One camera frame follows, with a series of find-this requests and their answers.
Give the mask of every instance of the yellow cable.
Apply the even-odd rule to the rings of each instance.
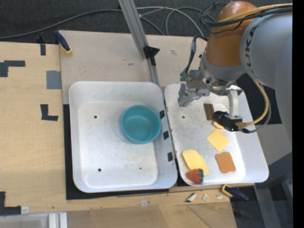
[[[253,124],[256,124],[258,123],[259,121],[261,121],[267,114],[268,112],[268,107],[269,107],[269,103],[268,103],[268,96],[266,94],[266,92],[263,90],[263,88],[261,87],[261,85],[256,81],[256,80],[253,80],[253,82],[256,84],[256,86],[258,87],[258,89],[260,90],[260,92],[262,93],[263,95],[263,98],[265,100],[265,109],[264,109],[264,112],[263,114],[257,118],[256,120],[252,121],[252,122],[249,122],[249,123],[236,123],[236,126],[239,128],[239,129],[243,129],[245,127],[248,127],[250,125],[253,125]]]
[[[262,10],[272,9],[272,8],[285,6],[285,5],[292,5],[292,3],[274,4],[274,5],[267,5],[267,6],[262,6],[262,7],[259,7],[259,8],[250,9],[250,10],[243,11],[241,13],[237,13],[235,15],[232,15],[232,16],[230,16],[228,18],[225,18],[225,19],[223,19],[219,22],[233,20],[233,19],[239,18],[239,17],[244,16],[244,15],[249,15],[251,13],[256,13],[256,12],[260,12]]]

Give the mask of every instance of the metal rod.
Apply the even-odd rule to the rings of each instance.
[[[145,54],[143,48],[148,46],[148,41],[146,35],[143,30],[143,25],[140,21],[139,14],[136,10],[135,4],[133,0],[118,0],[120,7],[122,8],[124,18],[128,24],[129,30],[132,34],[133,40],[137,47],[140,57],[142,60],[145,60]],[[158,75],[156,66],[151,64],[150,59],[149,61],[149,71],[152,82],[159,85]]]

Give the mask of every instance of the wire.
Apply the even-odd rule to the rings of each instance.
[[[241,24],[243,23],[243,21],[239,22],[238,25],[236,25],[234,28],[232,29],[224,29],[224,30],[220,30],[218,32],[212,32],[211,30],[209,30],[208,28],[205,27],[205,29],[209,32],[209,33],[212,33],[212,34],[219,34],[219,33],[222,33],[222,32],[225,32],[225,31],[231,31],[231,30],[236,30],[238,27],[241,26]]]
[[[200,12],[201,10],[199,10],[199,9],[197,9],[197,8],[192,8],[192,7],[180,7],[180,8],[177,8],[176,10],[194,10],[194,11],[197,11],[197,12]],[[168,14],[168,16],[167,16],[167,18],[166,18],[166,34],[167,34],[167,36],[169,35],[169,31],[168,31],[168,22],[169,22],[169,18],[170,18],[170,16],[173,14],[173,13],[175,13],[176,12],[176,10],[173,10],[173,11],[171,11],[169,14]]]
[[[195,54],[195,51],[196,51],[196,39],[197,38],[201,38],[201,39],[203,39],[205,41],[208,41],[207,38],[202,37],[201,35],[196,35],[196,36],[193,37],[192,44],[191,44],[191,53],[190,53],[189,62],[188,62],[188,65],[186,66],[186,68],[184,69],[185,73],[188,73],[190,65],[191,65],[191,63],[192,63],[192,61],[194,59],[194,54]]]
[[[267,98],[267,99],[268,99],[268,113],[267,113],[267,118],[266,118],[266,120],[264,121],[264,123],[263,123],[260,127],[254,129],[254,130],[246,130],[246,131],[245,131],[246,133],[255,133],[255,132],[261,130],[263,127],[265,127],[265,126],[269,123],[270,117],[271,117],[271,105],[270,105],[270,100],[269,100],[269,98]]]
[[[85,13],[82,13],[82,14],[78,14],[78,15],[75,15],[73,17],[70,17],[68,19],[65,19],[65,20],[62,20],[56,24],[52,24],[50,26],[47,26],[47,27],[44,27],[44,28],[41,28],[41,29],[37,29],[37,30],[34,30],[34,31],[31,31],[31,32],[27,32],[27,33],[23,33],[23,34],[19,34],[19,35],[13,35],[13,36],[6,36],[6,37],[0,37],[0,39],[11,39],[11,38],[18,38],[18,37],[22,37],[22,36],[27,36],[27,35],[32,35],[32,34],[35,34],[35,33],[39,33],[39,32],[42,32],[44,30],[47,30],[47,29],[51,29],[53,27],[56,27],[58,25],[61,25],[61,24],[64,24],[64,23],[67,23],[71,20],[74,20],[74,19],[77,19],[77,18],[80,18],[80,17],[83,17],[83,16],[86,16],[86,15],[91,15],[91,14],[94,14],[94,13],[101,13],[101,12],[119,12],[119,13],[122,13],[122,10],[117,10],[117,9],[99,9],[99,10],[93,10],[93,11],[89,11],[89,12],[85,12]],[[148,22],[149,24],[151,24],[154,28],[156,28],[162,35],[165,35],[155,24],[153,24],[151,21],[149,21],[148,19],[146,18],[141,18],[142,20]]]
[[[233,16],[230,16],[228,18],[225,18],[225,19],[221,20],[220,22],[233,20],[233,19],[239,18],[241,16],[246,16],[246,15],[249,15],[249,14],[252,14],[252,13],[261,12],[263,10],[273,9],[273,8],[277,8],[277,7],[281,7],[281,6],[289,6],[289,5],[292,5],[292,3],[262,6],[262,7],[254,8],[254,9],[251,9],[251,10],[247,10],[247,11],[243,11],[241,13],[235,14]]]
[[[262,115],[259,118],[257,118],[256,120],[252,121],[252,122],[249,122],[249,123],[242,123],[242,122],[236,123],[237,127],[240,130],[242,130],[245,127],[248,127],[248,126],[251,126],[253,124],[256,124],[256,123],[260,122],[266,116],[266,114],[268,112],[268,109],[269,109],[269,99],[268,99],[268,96],[267,96],[266,92],[264,91],[264,89],[261,87],[261,85],[256,80],[253,80],[253,82],[256,84],[256,86],[258,87],[258,89],[262,93],[262,96],[263,96],[264,101],[265,101],[265,109],[264,109],[264,112],[262,113]]]
[[[173,11],[176,11],[176,12],[179,12],[181,13],[182,15],[184,15],[185,17],[187,17],[194,25],[195,27],[199,30],[200,34],[202,36],[203,33],[202,31],[200,30],[200,28],[198,27],[198,25],[193,21],[193,19],[191,19],[187,14],[177,10],[177,9],[173,9],[173,8],[167,8],[167,7],[143,7],[143,8],[137,8],[138,10],[143,10],[143,9],[155,9],[157,8],[157,11],[160,11],[162,9],[167,9],[167,10],[173,10]],[[65,20],[62,20],[58,23],[55,23],[55,24],[52,24],[52,25],[49,25],[49,26],[46,26],[44,28],[40,28],[40,29],[37,29],[37,30],[34,30],[34,31],[30,31],[30,32],[26,32],[26,33],[22,33],[22,34],[18,34],[18,35],[13,35],[13,36],[5,36],[5,37],[0,37],[1,40],[3,39],[12,39],[12,38],[18,38],[18,37],[23,37],[23,36],[27,36],[27,35],[32,35],[32,34],[35,34],[35,33],[39,33],[39,32],[42,32],[44,30],[47,30],[47,29],[51,29],[53,27],[56,27],[58,25],[61,25],[61,24],[64,24],[64,23],[67,23],[71,20],[74,20],[74,19],[77,19],[77,18],[80,18],[80,17],[83,17],[83,16],[86,16],[86,15],[91,15],[91,14],[95,14],[95,13],[103,13],[103,12],[122,12],[122,10],[117,10],[117,9],[99,9],[99,10],[93,10],[93,11],[89,11],[89,12],[85,12],[85,13],[81,13],[81,14],[78,14],[78,15],[75,15],[73,17],[70,17],[70,18],[67,18]],[[140,16],[142,20],[146,21],[147,23],[151,24],[154,28],[156,28],[162,35],[165,35],[155,24],[153,24],[151,21],[149,21],[148,19],[146,18],[143,18],[142,15]]]
[[[199,33],[201,34],[201,36],[203,37],[204,34],[203,32],[201,31],[201,29],[198,27],[198,25],[194,22],[194,20],[189,17],[187,14],[183,13],[182,11],[178,10],[178,9],[173,9],[173,8],[168,8],[168,7],[143,7],[143,8],[137,8],[138,10],[141,10],[141,9],[157,9],[156,11],[159,11],[159,9],[167,9],[167,10],[173,10],[175,12],[178,12],[182,15],[184,15],[185,17],[187,17],[193,24],[194,26],[198,29]]]
[[[150,12],[146,12],[146,13],[144,13],[144,14],[140,14],[139,16],[146,16],[146,15],[148,15],[148,14],[155,13],[155,12],[158,12],[158,11],[164,10],[164,9],[165,9],[165,7],[160,7],[160,9],[152,10],[152,11],[150,11]]]
[[[148,22],[149,24],[151,24],[154,28],[156,28],[163,36],[165,36],[165,33],[162,32],[162,30],[160,28],[158,28],[155,24],[153,24],[151,21],[149,21],[148,19],[141,17],[142,20]]]
[[[263,17],[263,16],[270,15],[270,14],[291,12],[293,10],[292,3],[291,4],[288,3],[285,5],[280,5],[280,6],[278,5],[276,7],[264,9],[259,12],[256,12],[255,14],[249,14],[240,19],[232,19],[232,20],[227,20],[227,21],[226,20],[225,21],[208,21],[208,20],[206,20],[207,14],[209,12],[217,9],[218,7],[222,7],[224,5],[225,5],[224,2],[220,3],[220,4],[213,4],[213,5],[210,5],[209,8],[205,9],[205,11],[202,11],[201,16],[200,16],[201,24],[203,24],[204,26],[220,27],[220,26],[235,24],[235,23],[242,22],[242,21],[249,20],[249,19]]]

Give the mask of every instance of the white plastic tray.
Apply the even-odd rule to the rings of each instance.
[[[74,83],[69,89],[73,179],[83,192],[166,189],[177,169],[162,90],[153,83]],[[161,134],[147,144],[129,142],[122,113],[145,105],[163,117]]]
[[[177,101],[179,89],[180,84],[168,85],[164,95],[174,149],[183,180],[191,186],[265,181],[268,178],[268,166],[257,133],[246,134],[221,130],[229,139],[229,144],[221,153],[227,151],[231,154],[236,171],[223,174],[219,169],[215,155],[220,152],[206,139],[215,130],[215,126],[213,121],[207,121],[204,103],[213,104],[214,111],[229,112],[228,97],[211,93],[209,96],[193,101],[187,107],[179,107]],[[243,117],[244,122],[252,121],[243,92],[239,96],[239,115]],[[206,162],[209,174],[205,175],[202,184],[195,184],[186,177],[189,169],[182,152],[187,149],[196,150]]]

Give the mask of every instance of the yellow cheese slice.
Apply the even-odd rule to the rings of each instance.
[[[207,175],[209,173],[204,158],[199,155],[196,150],[184,150],[182,152],[182,156],[184,157],[184,160],[190,171],[195,169],[202,169],[204,171],[204,175]]]
[[[206,165],[206,162],[205,162],[204,158],[201,155],[200,155],[200,157],[201,157],[201,161],[202,161],[202,164],[203,164],[202,169],[204,171],[204,175],[207,175],[207,174],[209,174],[208,167]]]
[[[218,152],[221,152],[228,144],[229,140],[225,135],[220,131],[220,129],[215,129],[208,137],[207,140],[217,149]]]

